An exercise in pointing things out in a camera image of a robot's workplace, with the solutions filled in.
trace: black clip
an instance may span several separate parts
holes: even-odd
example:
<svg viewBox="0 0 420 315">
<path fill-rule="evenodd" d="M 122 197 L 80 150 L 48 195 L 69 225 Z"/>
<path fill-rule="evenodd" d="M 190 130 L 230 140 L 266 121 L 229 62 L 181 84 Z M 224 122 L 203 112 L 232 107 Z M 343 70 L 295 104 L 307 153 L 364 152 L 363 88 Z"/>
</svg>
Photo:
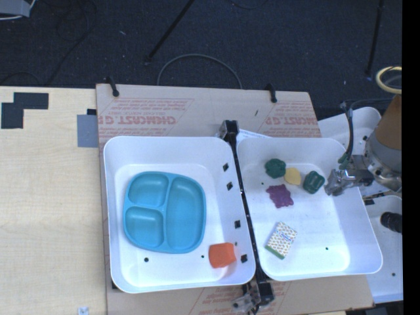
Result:
<svg viewBox="0 0 420 315">
<path fill-rule="evenodd" d="M 111 85 L 112 95 L 114 97 L 118 97 L 119 96 L 119 91 L 117 90 L 116 83 L 114 82 L 114 79 L 112 78 L 112 76 L 108 76 L 106 78 L 106 82 Z"/>
<path fill-rule="evenodd" d="M 276 90 L 274 90 L 274 87 L 271 83 L 268 83 L 266 85 L 266 87 L 264 88 L 264 90 L 266 91 L 270 91 L 270 96 L 271 96 L 271 102 L 273 103 L 277 103 L 277 98 L 276 98 Z"/>
</svg>

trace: blue plate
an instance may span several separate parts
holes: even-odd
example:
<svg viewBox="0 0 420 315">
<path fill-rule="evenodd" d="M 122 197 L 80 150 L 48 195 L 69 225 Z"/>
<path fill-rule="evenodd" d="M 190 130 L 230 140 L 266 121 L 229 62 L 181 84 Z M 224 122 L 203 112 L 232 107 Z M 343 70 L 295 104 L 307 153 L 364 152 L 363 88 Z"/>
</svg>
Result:
<svg viewBox="0 0 420 315">
<path fill-rule="evenodd" d="M 125 193 L 125 235 L 136 246 L 187 253 L 203 240 L 205 194 L 192 178 L 157 171 L 134 176 Z"/>
</svg>

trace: yellow ring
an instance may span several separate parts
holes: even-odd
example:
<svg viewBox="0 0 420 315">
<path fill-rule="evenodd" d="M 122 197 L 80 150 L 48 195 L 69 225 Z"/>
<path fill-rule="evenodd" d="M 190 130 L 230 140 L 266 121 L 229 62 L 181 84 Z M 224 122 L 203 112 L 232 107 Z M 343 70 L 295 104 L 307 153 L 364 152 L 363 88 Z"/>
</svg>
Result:
<svg viewBox="0 0 420 315">
<path fill-rule="evenodd" d="M 381 77 L 382 75 L 387 72 L 387 71 L 402 71 L 402 68 L 400 66 L 389 66 L 388 68 L 383 68 L 382 70 L 379 70 L 378 73 L 376 74 L 376 83 L 378 84 L 378 86 L 386 91 L 386 92 L 390 92 L 390 93 L 395 93 L 396 95 L 400 95 L 402 94 L 402 89 L 395 89 L 393 87 L 389 87 L 387 85 L 385 85 L 382 81 L 381 81 Z"/>
</svg>

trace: black floor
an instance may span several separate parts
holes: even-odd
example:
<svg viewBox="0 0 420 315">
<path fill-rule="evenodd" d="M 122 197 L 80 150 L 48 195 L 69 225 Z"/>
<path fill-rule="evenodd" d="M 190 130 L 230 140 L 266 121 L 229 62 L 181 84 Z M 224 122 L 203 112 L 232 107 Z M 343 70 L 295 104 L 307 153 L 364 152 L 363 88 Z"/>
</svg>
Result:
<svg viewBox="0 0 420 315">
<path fill-rule="evenodd" d="M 195 0 L 156 48 L 187 2 L 37 0 L 30 17 L 2 14 L 0 85 L 271 83 L 308 92 L 318 119 L 346 99 L 390 98 L 371 78 L 402 65 L 402 0 Z"/>
</svg>

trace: patterned box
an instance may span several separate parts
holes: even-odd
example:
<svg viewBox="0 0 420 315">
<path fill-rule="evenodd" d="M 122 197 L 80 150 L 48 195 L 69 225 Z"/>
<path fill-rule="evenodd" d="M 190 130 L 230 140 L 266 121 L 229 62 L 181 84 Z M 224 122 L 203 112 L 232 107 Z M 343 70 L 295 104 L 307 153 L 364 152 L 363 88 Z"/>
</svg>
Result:
<svg viewBox="0 0 420 315">
<path fill-rule="evenodd" d="M 291 244 L 295 241 L 296 235 L 297 232 L 294 229 L 283 222 L 279 222 L 265 248 L 280 259 L 284 259 L 289 252 Z"/>
</svg>

